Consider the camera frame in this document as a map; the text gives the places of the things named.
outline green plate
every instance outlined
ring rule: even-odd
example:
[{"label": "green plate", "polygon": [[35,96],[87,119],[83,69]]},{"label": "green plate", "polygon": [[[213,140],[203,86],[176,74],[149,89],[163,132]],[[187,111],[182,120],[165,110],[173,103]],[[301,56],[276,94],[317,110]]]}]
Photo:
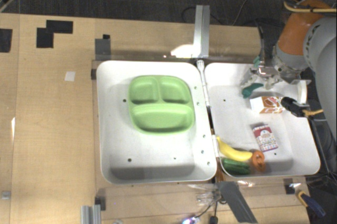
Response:
[{"label": "green plate", "polygon": [[180,133],[195,121],[190,89],[173,76],[134,78],[128,89],[128,107],[132,124],[142,133]]}]

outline metal bracket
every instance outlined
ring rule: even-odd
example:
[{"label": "metal bracket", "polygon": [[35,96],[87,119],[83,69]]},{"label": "metal bracket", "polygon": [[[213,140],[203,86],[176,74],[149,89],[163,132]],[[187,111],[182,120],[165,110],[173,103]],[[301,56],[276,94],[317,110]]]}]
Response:
[{"label": "metal bracket", "polygon": [[210,6],[196,6],[193,58],[203,58],[209,55],[210,45]]},{"label": "metal bracket", "polygon": [[82,206],[81,224],[101,224],[101,205]]}]

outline white sticker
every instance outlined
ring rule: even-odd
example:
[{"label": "white sticker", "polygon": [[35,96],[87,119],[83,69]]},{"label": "white sticker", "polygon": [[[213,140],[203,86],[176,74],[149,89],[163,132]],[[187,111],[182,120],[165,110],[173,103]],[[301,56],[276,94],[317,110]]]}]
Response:
[{"label": "white sticker", "polygon": [[75,81],[75,71],[67,71],[67,73],[65,74],[65,78],[64,80],[66,82],[74,82]]}]

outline yellow banana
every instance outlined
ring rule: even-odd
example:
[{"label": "yellow banana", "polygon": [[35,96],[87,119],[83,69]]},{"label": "yellow banana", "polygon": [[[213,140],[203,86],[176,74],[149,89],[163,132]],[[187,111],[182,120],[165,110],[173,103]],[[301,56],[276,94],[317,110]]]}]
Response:
[{"label": "yellow banana", "polygon": [[219,150],[229,159],[233,159],[236,161],[246,161],[250,159],[253,155],[252,152],[248,151],[239,151],[234,148],[231,148],[227,143],[221,141],[220,137],[216,137],[217,143],[219,145]]}]

